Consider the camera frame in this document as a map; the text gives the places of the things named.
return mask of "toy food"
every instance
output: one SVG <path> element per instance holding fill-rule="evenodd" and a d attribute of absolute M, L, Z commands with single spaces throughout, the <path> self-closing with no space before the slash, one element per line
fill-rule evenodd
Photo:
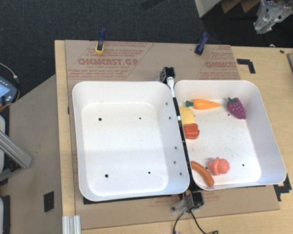
<path fill-rule="evenodd" d="M 206 182 L 206 184 L 208 186 L 214 185 L 214 183 L 215 183 L 214 179 L 212 178 L 209 171 L 206 170 L 205 167 L 203 167 L 202 165 L 200 165 L 199 163 L 197 163 L 195 161 L 191 161 L 190 164 L 191 164 L 192 169 L 197 171 L 203 177 L 204 181 Z"/>
<path fill-rule="evenodd" d="M 200 134 L 200 130 L 196 123 L 192 123 L 192 124 L 184 125 L 184 133 L 185 133 L 185 138 L 196 139 L 198 138 Z"/>
<path fill-rule="evenodd" d="M 183 125 L 195 123 L 193 111 L 184 106 L 179 107 L 180 117 Z"/>
<path fill-rule="evenodd" d="M 246 119 L 245 109 L 239 100 L 239 98 L 228 98 L 227 108 L 228 110 L 239 119 Z"/>
<path fill-rule="evenodd" d="M 209 108 L 215 108 L 215 107 L 220 107 L 221 104 L 206 100 L 206 99 L 195 99 L 193 102 L 191 101 L 186 101 L 186 107 L 191 107 L 193 106 L 194 109 L 209 109 Z"/>
<path fill-rule="evenodd" d="M 226 174 L 229 171 L 229 162 L 224 158 L 216 157 L 214 161 L 209 163 L 209 169 L 215 174 Z"/>

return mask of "black carpet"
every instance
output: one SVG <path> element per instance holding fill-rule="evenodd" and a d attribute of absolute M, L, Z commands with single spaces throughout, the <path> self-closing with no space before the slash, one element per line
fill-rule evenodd
<path fill-rule="evenodd" d="M 102 27 L 105 40 L 196 43 L 208 32 L 209 44 L 293 48 L 293 15 L 258 35 L 257 10 L 218 4 L 200 18 L 194 0 L 0 0 L 0 62 L 25 95 L 55 74 L 54 40 L 95 40 Z"/>

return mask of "pink toy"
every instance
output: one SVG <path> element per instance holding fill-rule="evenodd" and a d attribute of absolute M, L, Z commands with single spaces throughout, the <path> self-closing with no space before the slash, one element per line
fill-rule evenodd
<path fill-rule="evenodd" d="M 215 175 L 226 174 L 229 171 L 229 162 L 224 158 L 216 157 L 214 161 L 209 163 L 209 170 Z"/>

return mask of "blue clamp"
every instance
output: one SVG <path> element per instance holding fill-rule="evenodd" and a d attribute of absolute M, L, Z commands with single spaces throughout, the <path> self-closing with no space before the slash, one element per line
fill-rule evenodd
<path fill-rule="evenodd" d="M 197 41 L 198 45 L 196 46 L 196 49 L 194 51 L 196 54 L 201 55 L 203 53 L 204 45 L 208 39 L 209 39 L 209 33 L 204 32 L 202 37 Z"/>
<path fill-rule="evenodd" d="M 101 29 L 99 41 L 96 44 L 96 52 L 102 54 L 104 51 L 104 38 L 105 38 L 106 28 Z"/>

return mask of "cardboard sheet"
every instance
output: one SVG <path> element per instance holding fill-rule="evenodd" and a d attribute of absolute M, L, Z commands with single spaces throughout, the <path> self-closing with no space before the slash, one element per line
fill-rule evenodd
<path fill-rule="evenodd" d="M 194 53 L 196 44 L 105 42 L 104 52 L 98 55 L 95 45 L 96 41 L 65 41 L 76 214 L 81 216 L 82 229 L 175 220 L 177 215 L 172 214 L 170 208 L 180 200 L 178 195 L 105 203 L 84 201 L 78 186 L 72 88 L 83 80 L 156 80 L 164 67 L 174 67 L 175 82 L 237 80 L 240 77 L 231 47 L 206 44 L 199 56 Z M 279 209 L 273 186 L 202 191 L 202 194 L 205 204 L 194 212 L 196 217 Z"/>

